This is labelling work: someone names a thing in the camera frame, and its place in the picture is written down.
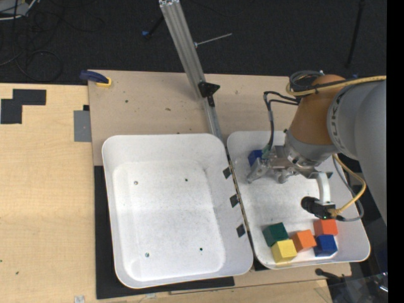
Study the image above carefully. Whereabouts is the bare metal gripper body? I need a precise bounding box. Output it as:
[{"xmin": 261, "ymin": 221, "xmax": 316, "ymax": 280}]
[{"xmin": 263, "ymin": 145, "xmax": 317, "ymax": 179}]

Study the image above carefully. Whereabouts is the blue cube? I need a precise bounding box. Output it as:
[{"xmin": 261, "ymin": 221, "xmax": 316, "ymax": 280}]
[
  {"xmin": 247, "ymin": 149, "xmax": 264, "ymax": 168},
  {"xmin": 312, "ymin": 234, "xmax": 339, "ymax": 258}
]

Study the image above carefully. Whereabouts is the white plastic tray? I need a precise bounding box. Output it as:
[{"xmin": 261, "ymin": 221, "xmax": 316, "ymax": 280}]
[
  {"xmin": 226, "ymin": 130, "xmax": 371, "ymax": 271},
  {"xmin": 101, "ymin": 133, "xmax": 254, "ymax": 290}
]

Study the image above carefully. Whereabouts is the green cube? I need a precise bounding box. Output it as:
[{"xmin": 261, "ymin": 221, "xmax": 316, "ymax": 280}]
[{"xmin": 261, "ymin": 222, "xmax": 290, "ymax": 247}]

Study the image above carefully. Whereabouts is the red-orange cube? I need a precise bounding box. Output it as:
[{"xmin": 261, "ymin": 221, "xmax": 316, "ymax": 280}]
[{"xmin": 312, "ymin": 218, "xmax": 339, "ymax": 237}]

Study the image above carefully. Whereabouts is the orange cube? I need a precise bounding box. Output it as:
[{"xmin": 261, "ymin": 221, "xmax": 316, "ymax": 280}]
[{"xmin": 290, "ymin": 229, "xmax": 318, "ymax": 253}]

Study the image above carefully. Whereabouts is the yellow cube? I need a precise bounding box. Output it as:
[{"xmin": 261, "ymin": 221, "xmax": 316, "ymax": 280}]
[{"xmin": 270, "ymin": 239, "xmax": 299, "ymax": 264}]

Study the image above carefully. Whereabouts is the pale wood board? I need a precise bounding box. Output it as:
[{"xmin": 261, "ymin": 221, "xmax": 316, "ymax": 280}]
[{"xmin": 86, "ymin": 69, "xmax": 354, "ymax": 296}]

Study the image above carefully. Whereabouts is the black cylinder on white bracket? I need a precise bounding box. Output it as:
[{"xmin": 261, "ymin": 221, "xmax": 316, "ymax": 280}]
[{"xmin": 300, "ymin": 169, "xmax": 337, "ymax": 220}]

